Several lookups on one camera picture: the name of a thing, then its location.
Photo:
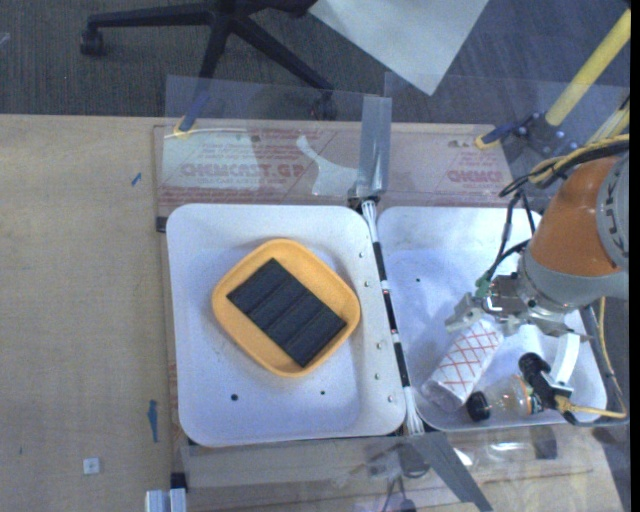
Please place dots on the black cylinder on white bracket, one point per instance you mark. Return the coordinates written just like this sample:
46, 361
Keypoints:
540, 377

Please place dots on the black ribbed rectangular block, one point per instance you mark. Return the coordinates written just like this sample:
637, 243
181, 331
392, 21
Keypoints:
287, 312

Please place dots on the white plastic tray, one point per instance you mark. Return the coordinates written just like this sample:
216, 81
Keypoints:
425, 280
210, 400

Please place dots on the clear plastic bottle black cap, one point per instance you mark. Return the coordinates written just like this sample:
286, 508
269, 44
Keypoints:
502, 397

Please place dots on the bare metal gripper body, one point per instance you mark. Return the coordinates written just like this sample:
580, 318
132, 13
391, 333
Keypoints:
510, 297

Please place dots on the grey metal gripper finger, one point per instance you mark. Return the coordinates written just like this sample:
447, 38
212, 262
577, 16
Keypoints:
464, 312
513, 327

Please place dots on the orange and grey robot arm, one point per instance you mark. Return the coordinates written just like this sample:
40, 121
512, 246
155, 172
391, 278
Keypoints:
570, 235

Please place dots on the thin black and white rod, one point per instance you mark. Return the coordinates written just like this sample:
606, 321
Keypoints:
384, 285

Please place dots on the brown cardboard board red print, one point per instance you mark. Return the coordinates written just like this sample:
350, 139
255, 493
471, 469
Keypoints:
280, 170

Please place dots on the black office chair base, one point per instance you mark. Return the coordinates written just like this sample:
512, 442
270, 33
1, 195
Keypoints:
225, 35

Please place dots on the orange plate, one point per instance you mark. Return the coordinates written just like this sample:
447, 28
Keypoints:
240, 320

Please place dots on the white roll with red crosshatch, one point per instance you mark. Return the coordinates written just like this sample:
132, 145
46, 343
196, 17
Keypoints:
462, 367

